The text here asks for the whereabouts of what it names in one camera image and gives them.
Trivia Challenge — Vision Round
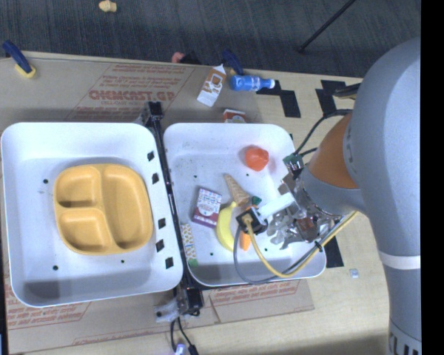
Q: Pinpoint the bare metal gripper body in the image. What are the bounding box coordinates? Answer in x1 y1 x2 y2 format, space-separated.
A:
278 171 344 244

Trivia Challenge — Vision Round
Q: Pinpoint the orange carrot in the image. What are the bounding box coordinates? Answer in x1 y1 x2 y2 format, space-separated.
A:
239 195 263 252

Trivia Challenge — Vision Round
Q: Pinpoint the yellow banana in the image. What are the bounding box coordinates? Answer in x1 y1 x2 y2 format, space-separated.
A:
215 200 242 253

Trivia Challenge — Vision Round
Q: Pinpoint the tan ice cream cone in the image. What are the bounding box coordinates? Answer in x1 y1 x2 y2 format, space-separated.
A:
223 173 251 207

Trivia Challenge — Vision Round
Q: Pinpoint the orange round toy fruit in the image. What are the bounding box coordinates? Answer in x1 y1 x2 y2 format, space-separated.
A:
244 145 271 172

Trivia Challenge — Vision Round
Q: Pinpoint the purple and white carton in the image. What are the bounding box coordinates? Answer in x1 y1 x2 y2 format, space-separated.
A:
190 187 223 230

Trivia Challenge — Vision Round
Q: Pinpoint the patterned white packet green end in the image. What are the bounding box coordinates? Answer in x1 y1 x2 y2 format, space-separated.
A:
179 222 200 268

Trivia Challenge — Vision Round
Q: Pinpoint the white plastic tray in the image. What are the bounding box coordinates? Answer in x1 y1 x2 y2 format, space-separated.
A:
0 121 184 308
162 122 328 288

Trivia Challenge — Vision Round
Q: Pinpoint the small orange and white carton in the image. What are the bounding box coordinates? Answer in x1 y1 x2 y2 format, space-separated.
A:
222 108 247 124

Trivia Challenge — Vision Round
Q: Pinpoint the blue bottle white cap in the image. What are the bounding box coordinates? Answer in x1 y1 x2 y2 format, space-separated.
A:
229 73 277 93

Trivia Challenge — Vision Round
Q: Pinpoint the white and brown carton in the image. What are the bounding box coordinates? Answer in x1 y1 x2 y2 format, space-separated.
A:
196 64 228 108

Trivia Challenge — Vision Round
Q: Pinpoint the yellow divided plate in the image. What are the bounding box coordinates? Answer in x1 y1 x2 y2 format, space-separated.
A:
53 163 155 256

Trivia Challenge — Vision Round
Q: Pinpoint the brown cardboard board red print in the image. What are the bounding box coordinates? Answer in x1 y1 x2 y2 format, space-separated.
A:
0 52 316 355

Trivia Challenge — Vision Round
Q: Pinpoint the black cylinder on white bracket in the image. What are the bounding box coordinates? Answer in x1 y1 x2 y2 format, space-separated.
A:
235 192 297 236

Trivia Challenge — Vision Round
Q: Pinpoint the black block with thin wires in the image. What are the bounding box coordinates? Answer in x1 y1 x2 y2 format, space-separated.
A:
143 101 165 126
174 286 205 316

